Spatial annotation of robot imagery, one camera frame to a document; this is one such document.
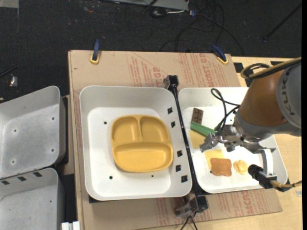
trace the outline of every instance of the metal tray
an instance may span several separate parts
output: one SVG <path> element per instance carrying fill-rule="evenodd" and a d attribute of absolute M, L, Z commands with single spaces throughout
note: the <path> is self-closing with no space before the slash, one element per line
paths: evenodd
<path fill-rule="evenodd" d="M 0 180 L 0 230 L 60 230 L 64 190 L 52 168 Z"/>
<path fill-rule="evenodd" d="M 218 88 L 226 101 L 240 104 L 248 88 Z M 224 117 L 222 102 L 211 94 L 211 88 L 185 88 L 179 92 L 179 104 L 183 116 L 183 122 L 186 134 L 189 140 L 189 148 L 192 154 L 192 160 L 195 168 L 197 182 L 200 187 L 208 193 L 225 193 L 233 191 L 242 191 L 250 189 L 261 189 L 262 186 L 249 175 L 241 175 L 232 167 L 231 176 L 215 176 L 210 172 L 205 154 L 199 148 L 193 148 L 191 137 L 189 135 L 193 108 L 203 110 L 202 125 L 214 129 L 214 127 Z M 230 111 L 233 106 L 226 104 Z M 234 115 L 231 114 L 226 124 L 233 124 Z M 268 148 L 276 148 L 272 152 L 274 172 L 278 175 L 278 181 L 287 182 L 287 171 L 285 169 L 281 154 L 278 150 L 274 136 L 271 136 L 260 142 L 260 145 Z M 248 165 L 255 164 L 263 167 L 263 158 L 261 154 L 253 154 L 244 147 L 237 146 L 235 151 L 227 152 L 223 144 L 218 144 L 213 150 L 222 150 L 224 157 L 230 159 L 232 163 L 237 160 L 243 160 Z"/>
<path fill-rule="evenodd" d="M 65 129 L 65 106 L 56 86 L 0 104 L 0 179 L 60 162 Z"/>
<path fill-rule="evenodd" d="M 100 201 L 179 197 L 192 187 L 187 151 L 176 102 L 163 88 L 89 86 L 80 94 L 85 186 Z M 151 115 L 166 124 L 173 162 L 155 172 L 130 173 L 118 168 L 111 148 L 112 123 L 125 115 Z"/>

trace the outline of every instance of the yellow divided plate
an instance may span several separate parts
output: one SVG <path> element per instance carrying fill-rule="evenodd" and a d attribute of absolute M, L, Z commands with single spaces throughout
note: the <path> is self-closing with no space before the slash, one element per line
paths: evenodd
<path fill-rule="evenodd" d="M 173 146 L 165 123 L 151 115 L 117 118 L 111 127 L 116 165 L 126 172 L 154 172 L 173 161 Z"/>

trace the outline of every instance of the cardboard sheet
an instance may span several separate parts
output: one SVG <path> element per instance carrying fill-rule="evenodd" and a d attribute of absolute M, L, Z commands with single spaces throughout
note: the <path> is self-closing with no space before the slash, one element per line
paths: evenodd
<path fill-rule="evenodd" d="M 76 189 L 78 218 L 84 230 L 136 230 L 183 224 L 175 209 L 182 198 L 120 200 L 90 203 L 84 183 L 80 91 L 89 85 L 161 87 L 167 75 L 178 75 L 180 88 L 240 86 L 231 56 L 221 64 L 213 54 L 101 52 L 98 65 L 91 51 L 69 52 L 71 96 L 75 114 Z M 276 190 L 251 190 L 208 195 L 209 209 L 195 222 L 282 211 Z"/>

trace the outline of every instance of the blue clamp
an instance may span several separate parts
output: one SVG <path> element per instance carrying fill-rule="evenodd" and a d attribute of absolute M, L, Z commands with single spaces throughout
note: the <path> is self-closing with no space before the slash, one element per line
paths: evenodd
<path fill-rule="evenodd" d="M 219 46 L 213 44 L 211 46 L 211 50 L 213 51 L 213 53 L 215 53 L 215 55 L 217 56 L 217 59 L 220 62 L 222 62 L 223 64 L 227 64 L 228 63 L 228 59 L 226 58 L 224 52 L 222 51 L 222 49 Z"/>
<path fill-rule="evenodd" d="M 100 46 L 100 39 L 96 38 L 94 43 L 94 52 L 91 54 L 91 62 L 93 64 L 98 64 L 99 61 L 99 46 Z"/>

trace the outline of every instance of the dark floor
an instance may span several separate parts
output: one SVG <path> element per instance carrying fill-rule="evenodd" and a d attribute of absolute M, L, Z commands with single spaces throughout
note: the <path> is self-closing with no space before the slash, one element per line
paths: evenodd
<path fill-rule="evenodd" d="M 0 98 L 8 101 L 56 85 L 69 93 L 67 52 L 101 50 L 210 52 L 246 57 L 301 56 L 302 8 L 273 33 L 302 0 L 190 0 L 188 12 L 153 18 L 151 9 L 98 0 L 19 0 L 0 8 Z M 12 76 L 18 85 L 10 87 Z"/>

